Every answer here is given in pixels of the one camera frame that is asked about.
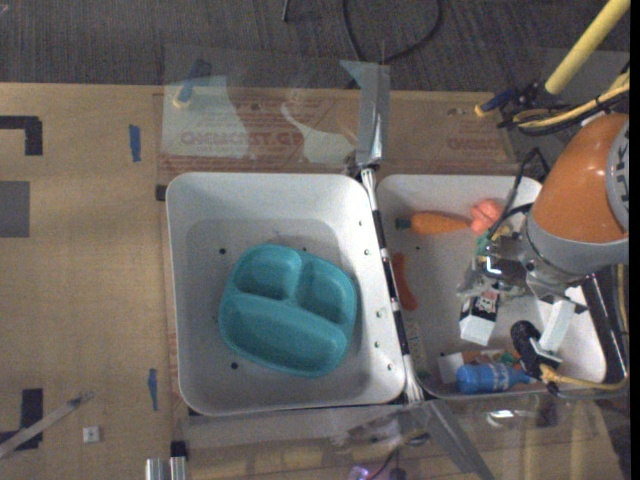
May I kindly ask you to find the blue bottle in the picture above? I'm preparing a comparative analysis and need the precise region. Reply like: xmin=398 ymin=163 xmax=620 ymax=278
xmin=455 ymin=361 xmax=534 ymax=395

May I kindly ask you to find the pink round toy food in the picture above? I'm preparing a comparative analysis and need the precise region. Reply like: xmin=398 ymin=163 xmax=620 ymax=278
xmin=469 ymin=197 xmax=506 ymax=235

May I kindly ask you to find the white carton with black print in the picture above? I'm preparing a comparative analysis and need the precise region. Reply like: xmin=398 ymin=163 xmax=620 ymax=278
xmin=458 ymin=290 xmax=502 ymax=347

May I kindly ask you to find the black cylinder on white bracket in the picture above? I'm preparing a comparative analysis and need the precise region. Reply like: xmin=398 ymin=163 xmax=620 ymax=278
xmin=509 ymin=298 xmax=577 ymax=380

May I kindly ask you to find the small orange toy food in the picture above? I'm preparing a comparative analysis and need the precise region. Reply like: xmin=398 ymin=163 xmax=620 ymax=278
xmin=462 ymin=349 xmax=502 ymax=365

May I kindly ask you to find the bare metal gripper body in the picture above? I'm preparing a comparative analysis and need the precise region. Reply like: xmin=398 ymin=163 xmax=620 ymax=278
xmin=473 ymin=231 xmax=571 ymax=300

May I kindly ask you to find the small white packet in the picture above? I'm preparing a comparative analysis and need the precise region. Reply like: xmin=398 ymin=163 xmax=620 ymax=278
xmin=438 ymin=351 xmax=466 ymax=384

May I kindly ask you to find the red sausage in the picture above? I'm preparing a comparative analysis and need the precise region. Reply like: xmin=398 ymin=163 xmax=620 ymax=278
xmin=390 ymin=252 xmax=419 ymax=312

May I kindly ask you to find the teal divided plate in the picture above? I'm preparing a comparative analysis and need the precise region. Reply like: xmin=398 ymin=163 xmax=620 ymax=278
xmin=217 ymin=242 xmax=359 ymax=379

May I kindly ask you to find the orange carrot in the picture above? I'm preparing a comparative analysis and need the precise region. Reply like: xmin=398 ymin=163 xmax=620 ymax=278
xmin=394 ymin=211 xmax=474 ymax=236

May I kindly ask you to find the white plastic tray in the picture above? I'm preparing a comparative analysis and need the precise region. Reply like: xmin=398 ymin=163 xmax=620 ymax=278
xmin=375 ymin=173 xmax=609 ymax=400
xmin=164 ymin=171 xmax=407 ymax=417

